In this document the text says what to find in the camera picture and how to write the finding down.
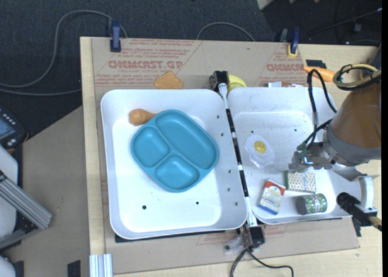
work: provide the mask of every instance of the gray carpet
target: gray carpet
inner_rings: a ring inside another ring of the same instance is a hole
[[[301,43],[378,45],[381,14],[365,18],[369,21],[362,22],[358,33],[352,32],[354,24],[347,24],[308,34],[378,7],[381,0],[297,0],[294,4],[276,0],[263,11],[256,0],[1,0],[0,83],[24,84],[38,78],[49,66],[57,22],[74,10],[111,15],[120,20],[131,38],[195,39],[206,24],[223,21],[247,30],[256,41],[274,41],[283,28],[298,26]],[[66,19],[60,29],[53,70],[39,84],[16,91],[47,93],[80,88],[79,37],[105,36],[106,22],[89,14]],[[250,40],[239,30],[221,25],[205,30],[201,39]],[[19,118],[30,136],[81,103],[80,93],[43,98],[0,92],[0,104]]]

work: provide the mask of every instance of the orange object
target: orange object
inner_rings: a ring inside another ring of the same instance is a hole
[[[143,125],[151,120],[155,116],[154,113],[150,113],[143,109],[134,109],[129,113],[129,123],[134,126]]]
[[[332,82],[333,81],[333,77],[334,77],[335,72],[333,72],[329,69],[321,68],[321,67],[311,67],[311,66],[304,66],[303,67],[303,70],[306,72],[311,72],[311,70],[313,70],[313,69],[315,69],[316,71],[318,71],[320,73],[320,75],[323,78],[323,81],[325,81],[325,82]],[[313,76],[318,77],[318,75],[315,72],[313,72]]]
[[[183,87],[183,81],[179,79],[172,71],[166,72],[156,78],[153,85],[160,90],[179,89]]]

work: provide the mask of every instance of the blue clamp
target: blue clamp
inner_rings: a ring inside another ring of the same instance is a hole
[[[111,36],[112,39],[110,40],[110,51],[121,52],[120,22],[117,19],[112,20]]]
[[[298,55],[298,43],[299,43],[299,28],[294,27],[292,31],[291,43],[289,44],[287,55],[289,57],[295,57]]]

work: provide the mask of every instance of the blue divided plate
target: blue divided plate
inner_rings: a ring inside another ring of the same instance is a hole
[[[199,183],[219,157],[214,140],[177,110],[163,111],[144,124],[132,138],[131,152],[139,166],[171,192]]]

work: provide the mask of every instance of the green can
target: green can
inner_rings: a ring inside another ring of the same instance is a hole
[[[296,209],[301,215],[325,212],[327,200],[323,194],[311,194],[296,198]]]

